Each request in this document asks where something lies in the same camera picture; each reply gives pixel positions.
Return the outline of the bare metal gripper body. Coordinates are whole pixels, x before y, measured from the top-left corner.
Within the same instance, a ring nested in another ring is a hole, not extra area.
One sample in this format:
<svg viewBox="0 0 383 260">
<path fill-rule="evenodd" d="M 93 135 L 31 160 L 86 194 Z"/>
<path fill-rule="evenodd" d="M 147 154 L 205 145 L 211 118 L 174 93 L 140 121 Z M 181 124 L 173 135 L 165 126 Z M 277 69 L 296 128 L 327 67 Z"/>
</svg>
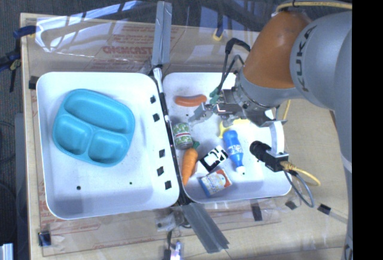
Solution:
<svg viewBox="0 0 383 260">
<path fill-rule="evenodd" d="M 270 126 L 276 121 L 270 107 L 249 99 L 237 87 L 223 89 L 213 106 L 213 112 L 221 117 L 223 126 L 232 126 L 235 120 L 249 120 L 256 126 Z"/>
</svg>

